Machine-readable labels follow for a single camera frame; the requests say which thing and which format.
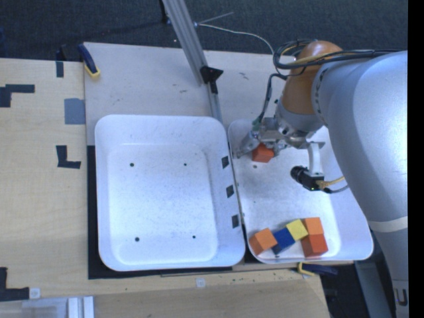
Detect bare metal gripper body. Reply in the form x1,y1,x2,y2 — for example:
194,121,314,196
248,117,321,152

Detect orange cube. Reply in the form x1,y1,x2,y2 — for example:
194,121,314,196
300,233,330,258
252,142,276,164
248,227,279,256
303,217,325,237

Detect white plastic tray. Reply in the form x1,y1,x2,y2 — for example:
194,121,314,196
227,117,375,265
94,113,247,272

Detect yellow cube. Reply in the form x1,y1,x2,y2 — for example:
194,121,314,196
285,219,309,242

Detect blue cube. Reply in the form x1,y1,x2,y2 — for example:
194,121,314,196
271,227,296,255

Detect black cylinder on white bracket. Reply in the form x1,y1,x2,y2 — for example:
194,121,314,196
290,140,327,192

